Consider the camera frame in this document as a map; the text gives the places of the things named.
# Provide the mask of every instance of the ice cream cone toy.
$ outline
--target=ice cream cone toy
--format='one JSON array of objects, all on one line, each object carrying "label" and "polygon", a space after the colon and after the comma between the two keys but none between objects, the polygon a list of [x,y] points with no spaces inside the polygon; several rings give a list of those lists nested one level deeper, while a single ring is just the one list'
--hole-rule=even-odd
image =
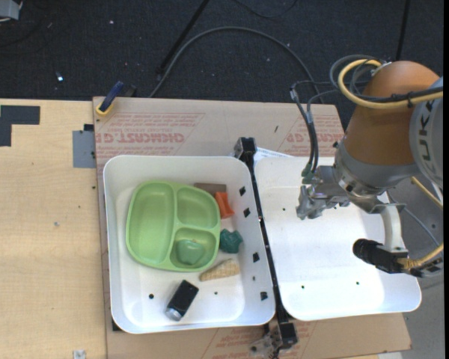
[{"label": "ice cream cone toy", "polygon": [[201,273],[200,280],[204,282],[205,280],[232,277],[233,275],[238,274],[239,274],[238,264],[233,259],[229,259],[224,260],[223,262],[212,267],[211,269],[208,269],[205,272]]}]

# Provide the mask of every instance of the cardboard sheet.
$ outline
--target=cardboard sheet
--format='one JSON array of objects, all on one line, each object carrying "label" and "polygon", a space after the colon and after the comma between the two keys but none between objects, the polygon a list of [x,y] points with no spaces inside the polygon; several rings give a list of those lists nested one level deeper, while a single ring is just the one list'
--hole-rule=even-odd
[{"label": "cardboard sheet", "polygon": [[[95,97],[94,107],[102,101]],[[121,154],[228,156],[239,137],[253,137],[258,147],[291,156],[306,156],[310,149],[305,124],[292,104],[118,97],[105,117],[94,116],[100,194],[105,163]],[[343,136],[336,108],[314,105],[313,116],[320,155],[333,156],[333,144]],[[99,202],[109,358],[248,358],[250,345],[264,334],[262,326],[142,335],[114,331],[102,195]],[[344,358],[410,348],[400,314],[295,321],[295,326],[299,343],[280,358]]]}]

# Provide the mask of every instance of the black cable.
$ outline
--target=black cable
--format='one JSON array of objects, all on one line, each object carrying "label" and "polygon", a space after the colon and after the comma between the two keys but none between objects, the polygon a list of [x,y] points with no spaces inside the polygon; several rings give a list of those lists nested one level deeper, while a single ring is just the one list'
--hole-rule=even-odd
[{"label": "black cable", "polygon": [[438,93],[438,92],[442,92],[444,90],[444,87],[440,86],[437,88],[427,88],[424,90],[417,90],[415,92],[409,92],[406,94],[393,94],[391,96],[387,96],[387,97],[376,97],[376,96],[366,96],[364,94],[361,94],[361,92],[358,90],[358,88],[356,87],[356,84],[358,84],[357,80],[364,74],[369,72],[370,70],[375,70],[378,67],[376,66],[370,66],[369,64],[366,64],[368,61],[371,60],[376,60],[382,64],[385,64],[387,61],[381,60],[379,58],[373,57],[373,56],[368,56],[368,55],[349,55],[346,57],[343,57],[337,61],[335,61],[332,64],[331,69],[329,70],[329,79],[332,83],[332,85],[340,91],[337,82],[335,80],[335,73],[336,70],[339,69],[339,67],[342,64],[348,64],[351,61],[354,60],[359,60],[359,59],[363,59],[363,63],[361,65],[358,65],[353,74],[352,74],[352,79],[351,82],[349,83],[350,89],[349,91],[352,91],[353,94],[355,96],[357,96],[358,98],[361,99],[365,99],[368,101],[372,101],[372,102],[377,102],[377,103],[384,103],[384,102],[396,102],[396,101],[401,101],[403,99],[414,99],[414,98],[419,98],[421,96],[426,96],[428,94],[432,94],[432,93]]},{"label": "black cable", "polygon": [[[312,78],[311,73],[309,72],[306,65],[302,62],[302,60],[299,58],[299,56],[294,51],[292,51],[288,46],[286,46],[286,44],[282,43],[281,41],[275,39],[272,36],[269,36],[268,34],[261,32],[261,31],[257,31],[257,30],[250,29],[250,28],[244,28],[244,27],[226,26],[226,27],[218,27],[218,28],[214,28],[214,29],[210,29],[208,31],[202,32],[202,33],[194,36],[185,45],[183,45],[181,47],[181,49],[177,52],[177,54],[174,56],[173,60],[168,65],[168,68],[166,68],[166,71],[163,74],[162,79],[159,81],[158,85],[153,89],[153,91],[151,92],[151,94],[148,97],[149,98],[153,97],[156,94],[156,92],[158,91],[158,89],[161,88],[163,82],[165,82],[166,78],[168,77],[168,74],[171,72],[171,69],[173,68],[174,64],[176,63],[178,58],[183,54],[185,49],[188,48],[188,46],[190,46],[192,43],[194,43],[196,40],[202,38],[203,36],[205,36],[207,34],[215,33],[217,31],[247,31],[247,32],[251,32],[251,33],[263,36],[263,37],[277,43],[279,46],[286,49],[298,61],[299,65],[305,71],[305,73],[309,77],[310,81],[312,81],[312,82],[314,81],[314,79]],[[313,87],[314,87],[314,90],[316,91],[316,93],[319,94],[319,91],[316,88],[316,85],[313,85]]]},{"label": "black cable", "polygon": [[300,101],[299,101],[299,96],[298,93],[296,92],[296,85],[298,83],[295,83],[291,86],[290,88],[290,94],[291,94],[291,98],[293,99],[293,101],[296,103],[296,105],[298,106],[298,110],[302,115],[303,120],[305,121],[306,124],[306,129],[308,130],[308,135],[309,135],[309,140],[310,140],[310,152],[309,152],[309,160],[308,160],[308,166],[313,166],[313,161],[314,161],[314,154],[315,154],[315,143],[314,143],[314,134],[313,134],[313,129],[311,128],[310,125],[310,121],[308,118],[308,115],[306,114],[305,110],[303,109]]},{"label": "black cable", "polygon": [[315,165],[314,162],[316,161],[316,147],[317,147],[317,138],[316,138],[316,132],[314,131],[314,128],[311,127],[311,124],[309,123],[309,120],[306,116],[303,117],[305,119],[306,129],[308,129],[308,136],[309,136],[309,159],[308,159],[308,165],[311,166],[311,172],[313,171],[313,166]]},{"label": "black cable", "polygon": [[311,111],[311,104],[315,103],[314,100],[319,98],[321,99],[321,97],[325,96],[326,94],[330,94],[330,93],[340,93],[339,90],[333,89],[333,90],[327,90],[326,92],[321,92],[315,96],[312,96],[307,103],[307,110]]},{"label": "black cable", "polygon": [[[369,82],[369,81],[354,82],[354,84],[355,84],[355,85],[357,85],[357,84],[363,84],[363,85],[365,85],[365,84],[367,84],[368,82]],[[295,82],[295,83],[292,85],[291,89],[294,89],[295,87],[297,87],[298,85],[301,85],[301,84],[332,85],[332,83],[329,82],[329,81],[301,80],[301,81]],[[352,82],[344,82],[344,84],[349,86],[350,84],[352,84]]]},{"label": "black cable", "polygon": [[[41,25],[43,24],[44,20],[45,20],[46,18],[48,18],[47,16],[49,15],[50,10],[51,10],[53,7],[57,7],[57,6],[58,6],[58,2],[59,2],[59,0],[26,0],[26,1],[27,1],[26,7],[27,7],[27,12],[28,12],[28,14],[34,14],[34,15],[36,16],[37,13],[40,13],[40,17],[38,17],[38,19],[37,19],[36,23],[33,25],[33,27],[31,27],[31,29],[29,29],[29,30],[28,30],[24,35],[22,35],[21,37],[18,37],[18,38],[16,38],[15,40],[10,40],[10,41],[8,41],[8,42],[1,42],[1,41],[0,41],[0,49],[7,48],[7,47],[9,47],[9,46],[16,45],[16,44],[18,44],[18,43],[22,43],[22,42],[24,42],[25,40],[27,40],[28,38],[30,38],[30,37],[32,37],[33,35],[35,35],[35,34],[40,30],[40,27],[41,27]],[[44,5],[44,6],[38,6],[37,3],[38,3],[38,2],[41,3],[42,1],[45,2],[45,5]],[[34,7],[36,7],[36,8],[38,9],[38,11],[34,11],[33,13],[29,13],[31,5],[33,5]],[[67,9],[65,9],[64,11],[61,10],[61,13],[63,13],[63,12],[68,13]],[[6,33],[9,29],[10,29],[10,30],[18,31],[18,30],[20,30],[24,25],[27,25],[27,24],[28,24],[28,21],[24,21],[24,25],[22,25],[21,22],[19,22],[19,23],[12,23],[12,24],[1,25],[1,26],[0,26],[0,29],[2,30],[2,32],[5,32],[5,33]],[[60,32],[58,32],[57,34],[55,34],[55,35],[53,36],[53,38],[55,38],[55,37],[57,37],[59,34],[61,34],[61,33],[63,32],[63,30],[64,30],[64,29],[62,28],[62,29],[60,30]],[[27,54],[27,53],[34,53],[34,52],[37,52],[37,51],[43,49],[46,45],[49,44],[50,41],[48,41],[47,43],[45,43],[44,45],[42,45],[41,47],[39,47],[38,49],[35,49],[35,50],[33,50],[33,51],[29,51],[29,52],[7,52],[6,54],[5,54],[5,53],[0,53],[0,55],[24,55],[24,54]]]},{"label": "black cable", "polygon": [[411,5],[411,0],[406,0],[406,3],[404,4],[403,21],[401,22],[401,32],[400,32],[400,37],[399,37],[399,43],[397,44],[396,60],[400,60],[401,52],[403,51],[404,35],[406,34],[406,26],[407,26],[407,19],[409,17],[409,6],[410,5]]},{"label": "black cable", "polygon": [[[391,193],[389,192],[389,190],[386,191],[389,199],[393,202],[393,203],[398,203],[394,197],[391,195]],[[438,247],[440,246],[438,240],[435,238],[435,236],[430,232],[430,230],[426,227],[426,225],[413,213],[411,212],[407,206],[403,208],[404,212],[406,212],[412,219],[414,219],[414,221],[416,221],[418,223],[419,226],[422,227],[422,229],[426,232],[426,234],[432,239],[432,241],[434,242],[434,244]]]},{"label": "black cable", "polygon": [[189,31],[191,31],[191,29],[193,28],[193,26],[195,25],[196,21],[198,20],[198,18],[200,17],[200,15],[203,13],[204,8],[206,8],[206,6],[210,3],[211,0],[203,0],[200,4],[200,6],[198,7],[198,9],[195,11],[195,13],[193,14],[192,18],[189,20],[188,25],[185,27],[185,29],[181,32],[181,35],[178,37],[178,39],[175,41],[174,45],[171,47],[170,51],[168,52],[168,54],[165,56],[164,60],[162,61],[162,63],[156,68],[156,73],[159,75],[159,79],[161,78],[161,74],[163,73],[163,71],[166,68],[166,65],[168,65],[168,62],[171,59],[171,56],[173,56],[175,54],[175,52],[177,51],[178,47],[180,46],[180,44],[183,42],[183,40],[185,40],[186,35],[188,34]]},{"label": "black cable", "polygon": [[314,143],[314,162],[313,162],[313,166],[311,168],[311,173],[315,174],[316,169],[317,169],[317,164],[320,159],[320,149],[319,149],[318,143],[317,143],[317,133],[316,133],[316,128],[314,127],[314,121],[309,124],[309,128],[311,129],[311,134],[313,135],[313,138],[311,139],[311,141]]},{"label": "black cable", "polygon": [[284,10],[283,12],[280,12],[278,14],[271,15],[271,16],[263,15],[261,13],[258,13],[255,10],[252,10],[248,5],[246,5],[245,3],[243,3],[240,0],[233,0],[233,1],[238,3],[238,4],[240,4],[240,5],[242,5],[244,8],[246,8],[250,12],[254,13],[255,15],[258,15],[259,17],[263,17],[265,19],[274,19],[275,17],[283,16],[285,13],[289,12],[296,5],[298,0],[294,0],[293,3],[286,10]]}]

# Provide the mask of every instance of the orange object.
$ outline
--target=orange object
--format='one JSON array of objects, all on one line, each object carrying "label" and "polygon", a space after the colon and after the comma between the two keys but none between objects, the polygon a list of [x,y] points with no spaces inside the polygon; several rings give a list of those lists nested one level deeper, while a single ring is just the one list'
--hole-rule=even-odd
[{"label": "orange object", "polygon": [[[376,97],[406,94],[427,89],[438,79],[438,75],[423,65],[396,61],[377,72],[363,93]],[[357,105],[343,139],[346,151],[354,159],[370,165],[413,164],[409,145],[413,111],[413,108],[382,110]]]},{"label": "orange object", "polygon": [[224,191],[217,191],[215,193],[215,199],[218,203],[219,212],[222,219],[229,218],[234,214],[233,209],[231,209],[230,204],[227,201],[227,193]]}]

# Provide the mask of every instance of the black object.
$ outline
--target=black object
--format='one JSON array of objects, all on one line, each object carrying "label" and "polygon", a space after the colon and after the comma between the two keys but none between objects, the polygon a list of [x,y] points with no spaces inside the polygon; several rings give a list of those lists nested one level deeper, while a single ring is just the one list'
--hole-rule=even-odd
[{"label": "black object", "polygon": [[171,57],[173,57],[173,55],[177,51],[178,47],[181,45],[181,43],[183,42],[183,40],[185,39],[186,35],[191,30],[191,28],[193,28],[193,25],[196,23],[196,20],[198,20],[198,17],[201,15],[204,8],[208,5],[209,2],[210,2],[210,0],[203,0],[203,2],[201,3],[201,5],[198,7],[195,14],[193,15],[192,19],[189,21],[186,28],[183,30],[181,35],[178,37],[178,40],[176,40],[174,45],[171,47],[170,52],[168,52],[168,54],[166,55],[165,59],[160,64],[160,66],[156,68],[156,74],[158,75],[158,80],[161,80],[162,74],[165,71],[166,66],[168,65],[168,62],[170,61]]},{"label": "black object", "polygon": [[130,87],[128,88],[128,90],[125,92],[125,94],[123,96],[125,96],[125,97],[136,97],[136,86],[135,85],[130,85]]},{"label": "black object", "polygon": [[[266,255],[268,258],[269,271],[271,272],[271,279],[273,285],[273,292],[275,294],[276,302],[276,316],[278,319],[278,329],[281,334],[283,344],[279,349],[288,349],[298,342],[298,336],[294,324],[290,322],[289,315],[284,309],[281,294],[279,292],[279,284],[275,269],[275,264],[272,259],[271,248],[269,247],[268,233],[266,225],[264,224],[263,210],[261,209],[261,200],[259,191],[257,189],[256,176],[254,175],[254,154],[257,152],[256,141],[254,138],[241,137],[235,146],[235,157],[244,162],[251,174],[251,182],[254,189],[254,200],[256,202],[258,219],[260,220],[261,233],[263,234],[263,241],[266,247]],[[257,254],[253,254],[253,261],[256,262]]]},{"label": "black object", "polygon": [[179,321],[188,311],[189,306],[198,294],[199,288],[191,284],[187,280],[182,280],[177,291],[166,307],[166,315],[168,318]]},{"label": "black object", "polygon": [[410,275],[413,275],[415,277],[425,278],[437,273],[438,271],[441,271],[443,269],[443,266],[444,260],[442,259],[442,257],[437,257],[428,263],[424,263],[420,267],[410,269],[409,273]]},{"label": "black object", "polygon": [[40,106],[0,106],[0,147],[12,146],[12,125],[39,125]]},{"label": "black object", "polygon": [[397,263],[397,258],[406,258],[407,252],[391,253],[379,246],[382,246],[382,243],[369,239],[358,239],[352,246],[352,252],[360,260],[375,265],[379,270],[383,270],[389,274],[403,272],[403,267]]},{"label": "black object", "polygon": [[113,331],[122,331],[123,332],[123,330],[120,328],[119,325],[117,325],[117,323],[113,320],[113,318],[112,318],[112,330]]}]

